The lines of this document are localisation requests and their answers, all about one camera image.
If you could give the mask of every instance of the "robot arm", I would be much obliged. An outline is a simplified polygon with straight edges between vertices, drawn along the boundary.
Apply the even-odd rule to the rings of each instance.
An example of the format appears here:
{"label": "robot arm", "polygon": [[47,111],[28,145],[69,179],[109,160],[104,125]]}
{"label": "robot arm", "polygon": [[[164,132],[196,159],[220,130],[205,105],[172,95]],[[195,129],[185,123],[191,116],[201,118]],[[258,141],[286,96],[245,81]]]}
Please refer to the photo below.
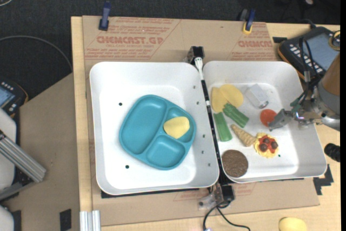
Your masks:
{"label": "robot arm", "polygon": [[291,110],[282,109],[269,123],[269,129],[280,128],[293,119],[300,128],[316,123],[340,131],[340,53],[323,78],[313,86],[310,99],[306,96],[305,93],[293,101]]}

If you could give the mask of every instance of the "cardboard box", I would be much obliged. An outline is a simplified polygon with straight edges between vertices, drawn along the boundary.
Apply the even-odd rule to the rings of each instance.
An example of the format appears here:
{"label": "cardboard box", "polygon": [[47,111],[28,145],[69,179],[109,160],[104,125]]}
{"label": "cardboard box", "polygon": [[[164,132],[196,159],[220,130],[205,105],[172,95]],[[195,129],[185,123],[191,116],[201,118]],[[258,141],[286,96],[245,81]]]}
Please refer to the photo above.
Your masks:
{"label": "cardboard box", "polygon": [[[242,22],[114,17],[110,18],[110,28],[105,32],[97,29],[99,19],[83,16],[87,81],[91,67],[100,61],[179,62],[184,61],[193,45],[204,47],[205,63],[276,60],[265,23],[254,23],[251,35],[245,35]],[[207,189],[105,197],[96,181],[89,82],[86,89],[92,208],[100,210],[102,225],[204,216],[206,211],[199,209],[198,200],[208,194]],[[236,200],[225,209],[226,214],[319,204],[311,178],[232,186]]]}

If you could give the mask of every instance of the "yellow toy lemon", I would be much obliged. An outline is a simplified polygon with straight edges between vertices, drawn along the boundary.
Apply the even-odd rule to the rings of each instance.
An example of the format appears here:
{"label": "yellow toy lemon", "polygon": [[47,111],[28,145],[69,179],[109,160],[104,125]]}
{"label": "yellow toy lemon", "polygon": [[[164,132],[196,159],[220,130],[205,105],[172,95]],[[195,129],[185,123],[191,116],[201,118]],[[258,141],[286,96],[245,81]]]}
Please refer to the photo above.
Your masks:
{"label": "yellow toy lemon", "polygon": [[220,88],[213,87],[211,90],[211,107],[212,109],[220,113],[224,106],[227,104],[227,99],[222,94]]}
{"label": "yellow toy lemon", "polygon": [[223,96],[227,99],[229,103],[231,103],[236,108],[239,108],[244,101],[243,93],[236,88],[234,85],[225,84],[220,87],[220,91]]}
{"label": "yellow toy lemon", "polygon": [[296,217],[284,217],[279,221],[280,231],[307,231],[307,225]]}
{"label": "yellow toy lemon", "polygon": [[190,129],[190,122],[187,117],[178,116],[167,120],[163,124],[163,130],[173,138],[180,138]]}

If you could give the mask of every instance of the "red toy tomato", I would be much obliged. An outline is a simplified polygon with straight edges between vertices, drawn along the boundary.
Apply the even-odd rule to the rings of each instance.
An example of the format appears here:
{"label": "red toy tomato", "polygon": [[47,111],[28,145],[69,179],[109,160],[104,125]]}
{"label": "red toy tomato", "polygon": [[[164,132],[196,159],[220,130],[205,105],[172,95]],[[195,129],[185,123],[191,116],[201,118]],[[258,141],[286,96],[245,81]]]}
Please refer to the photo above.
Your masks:
{"label": "red toy tomato", "polygon": [[264,109],[261,112],[261,115],[259,116],[259,118],[261,119],[261,122],[263,123],[263,125],[268,127],[268,123],[272,122],[276,115],[277,115],[277,113],[274,112],[273,110],[271,110],[271,109]]}

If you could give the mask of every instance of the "blue clamp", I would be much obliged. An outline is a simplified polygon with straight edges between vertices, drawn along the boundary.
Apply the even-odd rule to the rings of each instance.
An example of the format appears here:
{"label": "blue clamp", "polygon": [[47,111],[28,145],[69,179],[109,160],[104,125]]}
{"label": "blue clamp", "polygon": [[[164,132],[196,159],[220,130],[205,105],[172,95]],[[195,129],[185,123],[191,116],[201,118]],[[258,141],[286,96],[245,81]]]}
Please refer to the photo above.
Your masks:
{"label": "blue clamp", "polygon": [[251,9],[249,12],[248,20],[245,21],[243,26],[243,32],[248,35],[252,32],[252,23],[255,19],[255,9]]}
{"label": "blue clamp", "polygon": [[110,2],[106,1],[103,5],[103,12],[102,12],[102,18],[99,21],[98,28],[103,31],[108,30],[108,24],[109,24],[109,13],[110,13]]}

